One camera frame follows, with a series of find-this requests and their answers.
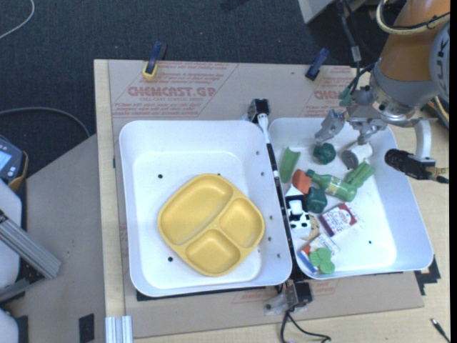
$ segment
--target black cable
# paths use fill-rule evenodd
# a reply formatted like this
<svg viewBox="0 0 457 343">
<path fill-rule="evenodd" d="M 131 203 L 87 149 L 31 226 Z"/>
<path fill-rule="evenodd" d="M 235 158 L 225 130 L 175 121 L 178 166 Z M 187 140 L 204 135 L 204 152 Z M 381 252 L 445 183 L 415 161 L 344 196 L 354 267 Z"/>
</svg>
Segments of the black cable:
<svg viewBox="0 0 457 343">
<path fill-rule="evenodd" d="M 371 71 L 373 70 L 374 66 L 376 65 L 376 62 L 373 62 L 372 64 L 369 64 L 368 66 L 366 66 L 365 68 L 363 68 L 362 70 L 360 70 L 360 72 L 358 73 L 358 76 L 354 77 L 352 79 L 352 81 L 349 83 L 348 87 L 351 88 L 351 94 L 355 92 L 355 90 L 357 89 L 357 84 L 358 84 L 358 80 L 360 79 L 360 77 L 365 74 L 367 71 Z"/>
<path fill-rule="evenodd" d="M 287 343 L 287 341 L 284 339 L 284 330 L 286 328 L 286 323 L 287 323 L 287 320 L 290 319 L 291 322 L 293 323 L 293 325 L 295 325 L 295 327 L 302 333 L 304 334 L 307 334 L 307 335 L 311 335 L 313 337 L 320 337 L 322 338 L 321 340 L 321 343 L 324 343 L 324 342 L 330 342 L 331 341 L 331 338 L 328 336 L 328 335 L 325 335 L 325 334 L 317 334 L 317 333 L 311 333 L 311 332 L 307 332 L 305 329 L 303 329 L 302 327 L 300 327 L 297 322 L 293 319 L 293 317 L 291 316 L 291 311 L 292 310 L 288 310 L 284 313 L 284 318 L 283 318 L 283 321 L 281 323 L 281 343 Z"/>
<path fill-rule="evenodd" d="M 353 88 L 351 90 L 351 94 L 353 94 L 356 90 L 356 87 L 358 84 L 358 79 L 360 78 L 360 75 L 361 75 L 360 51 L 358 50 L 356 40 L 354 39 L 354 37 L 351 33 L 351 30 L 348 27 L 348 22 L 346 20 L 346 16 L 344 15 L 343 0 L 338 0 L 338 2 L 336 3 L 336 7 L 338 9 L 338 15 L 340 16 L 341 25 L 343 26 L 344 33 L 349 41 L 349 44 L 351 45 L 351 53 L 352 53 L 353 60 L 356 63 L 356 77 L 354 78 L 355 82 L 354 82 Z"/>
<path fill-rule="evenodd" d="M 15 108 L 15 109 L 7 109 L 5 111 L 0 111 L 0 116 L 4 116 L 7 114 L 15 114 L 15 113 L 20 113 L 23 111 L 51 111 L 54 113 L 58 114 L 63 114 L 64 116 L 69 117 L 70 119 L 73 119 L 81 128 L 86 132 L 87 137 L 89 138 L 91 136 L 89 130 L 87 129 L 86 126 L 84 126 L 84 123 L 81 122 L 79 119 L 77 119 L 73 114 L 70 114 L 66 111 L 62 111 L 60 109 L 55 109 L 55 108 L 50 108 L 47 106 L 25 106 L 23 108 Z"/>
<path fill-rule="evenodd" d="M 363 40 L 361 34 L 360 34 L 360 29 L 358 28 L 356 16 L 354 15 L 354 12 L 351 8 L 351 5 L 348 3 L 348 0 L 343 0 L 344 5 L 346 5 L 346 8 L 348 9 L 349 17 L 351 18 L 352 24 L 354 29 L 356 30 L 356 35 L 364 49 L 368 52 L 368 54 L 375 60 L 379 58 L 379 55 L 371 51 L 371 49 L 368 47 L 368 45 L 365 43 Z"/>
<path fill-rule="evenodd" d="M 449 11 L 447 13 L 441 14 L 440 16 L 433 16 L 428 21 L 423 21 L 422 23 L 414 24 L 412 26 L 395 26 L 395 25 L 390 26 L 389 24 L 386 23 L 386 20 L 384 19 L 384 7 L 386 6 L 384 4 L 384 0 L 382 0 L 380 4 L 381 4 L 381 9 L 380 9 L 380 12 L 379 12 L 379 17 L 381 18 L 381 22 L 385 26 L 388 26 L 389 28 L 392 28 L 392 29 L 405 29 L 405 30 L 417 29 L 417 28 L 421 28 L 422 26 L 429 26 L 434 21 L 437 21 L 437 20 L 439 20 L 439 19 L 441 19 L 441 18 L 443 18 L 445 16 L 451 15 L 451 12 Z"/>
<path fill-rule="evenodd" d="M 274 288 L 276 289 L 276 292 L 278 292 L 278 294 L 280 294 L 283 291 L 283 287 L 284 287 L 284 284 L 280 284 L 278 286 L 275 286 Z"/>
</svg>

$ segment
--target orange toy object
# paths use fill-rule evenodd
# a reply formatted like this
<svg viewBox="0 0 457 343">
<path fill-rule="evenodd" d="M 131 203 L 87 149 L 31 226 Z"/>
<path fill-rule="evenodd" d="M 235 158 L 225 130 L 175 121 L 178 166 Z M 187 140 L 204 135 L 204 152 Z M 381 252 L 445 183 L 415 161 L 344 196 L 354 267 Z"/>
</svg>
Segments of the orange toy object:
<svg viewBox="0 0 457 343">
<path fill-rule="evenodd" d="M 292 176 L 292 184 L 301 193 L 308 194 L 311 186 L 311 178 L 308 177 L 303 170 L 297 169 Z"/>
</svg>

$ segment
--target black wire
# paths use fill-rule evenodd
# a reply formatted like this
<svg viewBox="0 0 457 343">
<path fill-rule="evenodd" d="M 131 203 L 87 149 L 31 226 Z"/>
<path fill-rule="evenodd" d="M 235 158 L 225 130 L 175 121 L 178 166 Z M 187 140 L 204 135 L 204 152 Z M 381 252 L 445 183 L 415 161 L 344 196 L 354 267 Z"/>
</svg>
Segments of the black wire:
<svg viewBox="0 0 457 343">
<path fill-rule="evenodd" d="M 373 70 L 374 66 L 376 65 L 376 62 L 373 62 L 372 64 L 369 64 L 368 66 L 366 66 L 364 69 L 360 70 L 360 72 L 358 73 L 358 75 L 356 75 L 356 77 L 354 77 L 352 79 L 352 81 L 349 83 L 349 87 L 352 88 L 350 90 L 350 93 L 354 93 L 355 90 L 357 89 L 357 84 L 358 84 L 358 80 L 360 79 L 360 77 L 365 74 L 367 71 L 371 71 Z"/>
<path fill-rule="evenodd" d="M 290 319 L 291 322 L 293 323 L 293 325 L 295 325 L 295 327 L 302 333 L 304 334 L 307 334 L 307 335 L 311 335 L 313 337 L 320 337 L 322 338 L 321 340 L 321 343 L 324 343 L 324 342 L 330 342 L 331 341 L 331 338 L 328 336 L 328 335 L 325 335 L 325 334 L 317 334 L 317 333 L 311 333 L 311 332 L 307 332 L 305 329 L 303 329 L 302 327 L 300 327 L 297 322 L 293 319 L 293 317 L 291 316 L 291 311 L 292 310 L 288 310 L 284 313 L 284 318 L 283 318 L 283 321 L 281 323 L 281 343 L 287 343 L 286 340 L 284 339 L 284 330 L 286 328 L 286 323 L 287 323 L 287 320 Z"/>
<path fill-rule="evenodd" d="M 15 113 L 23 112 L 23 111 L 51 111 L 54 113 L 63 114 L 64 116 L 67 116 L 70 119 L 73 119 L 84 130 L 84 132 L 86 132 L 86 135 L 88 138 L 91 136 L 87 127 L 84 126 L 84 123 L 82 123 L 79 119 L 77 119 L 73 114 L 70 114 L 66 111 L 61 111 L 60 109 L 50 108 L 47 106 L 25 106 L 23 108 L 7 109 L 5 111 L 0 111 L 0 116 L 4 116 L 7 114 L 15 114 Z"/>
<path fill-rule="evenodd" d="M 278 294 L 282 293 L 283 286 L 284 286 L 284 284 L 280 284 L 280 285 L 274 287 L 276 289 L 276 292 L 278 292 Z"/>
<path fill-rule="evenodd" d="M 344 10 L 343 10 L 343 0 L 339 0 L 338 3 L 336 4 L 336 7 L 338 8 L 338 15 L 340 16 L 341 20 L 341 25 L 343 26 L 344 29 L 344 34 L 349 40 L 349 44 L 351 47 L 357 46 L 356 40 L 351 34 L 351 31 L 349 30 L 348 23 L 346 21 L 346 17 L 344 16 Z"/>
<path fill-rule="evenodd" d="M 346 5 L 346 8 L 348 9 L 349 12 L 349 17 L 351 18 L 352 24 L 354 26 L 354 29 L 356 30 L 356 35 L 359 40 L 359 42 L 362 44 L 364 49 L 368 52 L 368 54 L 375 60 L 379 58 L 379 55 L 371 51 L 371 49 L 367 46 L 365 41 L 363 40 L 361 34 L 360 34 L 360 29 L 358 28 L 356 16 L 354 15 L 354 12 L 351 8 L 351 5 L 348 3 L 348 0 L 343 0 L 343 3 Z"/>
<path fill-rule="evenodd" d="M 381 21 L 383 22 L 383 24 L 385 24 L 386 26 L 388 26 L 389 28 L 392 28 L 392 29 L 405 29 L 405 30 L 408 30 L 408 29 L 416 29 L 416 28 L 421 28 L 422 26 L 428 26 L 430 23 L 433 23 L 434 21 L 438 20 L 438 19 L 441 19 L 447 15 L 450 15 L 451 12 L 448 12 L 448 13 L 444 13 L 444 14 L 441 14 L 440 16 L 434 16 L 433 18 L 429 19 L 428 21 L 423 21 L 422 23 L 419 23 L 419 24 L 414 24 L 412 26 L 390 26 L 389 24 L 386 23 L 386 20 L 384 19 L 384 7 L 385 7 L 385 3 L 384 3 L 384 0 L 381 1 L 381 10 L 380 10 L 380 18 L 381 18 Z"/>
</svg>

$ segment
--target yellow plate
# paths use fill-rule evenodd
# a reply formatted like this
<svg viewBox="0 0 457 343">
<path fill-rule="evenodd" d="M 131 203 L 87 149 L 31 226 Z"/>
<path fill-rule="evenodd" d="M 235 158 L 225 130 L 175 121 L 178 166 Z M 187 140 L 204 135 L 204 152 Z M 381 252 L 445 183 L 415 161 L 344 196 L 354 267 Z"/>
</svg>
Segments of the yellow plate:
<svg viewBox="0 0 457 343">
<path fill-rule="evenodd" d="M 207 276 L 235 269 L 261 241 L 262 214 L 238 188 L 215 174 L 183 185 L 161 208 L 159 231 L 191 267 Z"/>
</svg>

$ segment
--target blue clamp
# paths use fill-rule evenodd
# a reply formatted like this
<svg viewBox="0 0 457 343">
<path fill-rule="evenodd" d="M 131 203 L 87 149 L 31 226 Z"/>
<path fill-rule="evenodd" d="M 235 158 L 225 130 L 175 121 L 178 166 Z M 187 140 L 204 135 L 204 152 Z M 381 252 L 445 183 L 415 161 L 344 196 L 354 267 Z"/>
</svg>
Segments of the blue clamp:
<svg viewBox="0 0 457 343">
<path fill-rule="evenodd" d="M 144 65 L 143 68 L 143 78 L 146 80 L 151 80 L 157 72 L 157 61 L 163 56 L 162 52 L 162 42 L 156 42 L 152 49 L 151 58 Z"/>
<path fill-rule="evenodd" d="M 330 51 L 328 49 L 321 49 L 319 52 L 319 55 L 314 59 L 313 64 L 308 69 L 305 76 L 308 79 L 311 79 L 314 81 L 314 79 L 319 74 L 319 67 L 321 67 L 321 65 L 325 62 L 325 60 L 327 60 L 328 56 L 330 56 Z"/>
</svg>

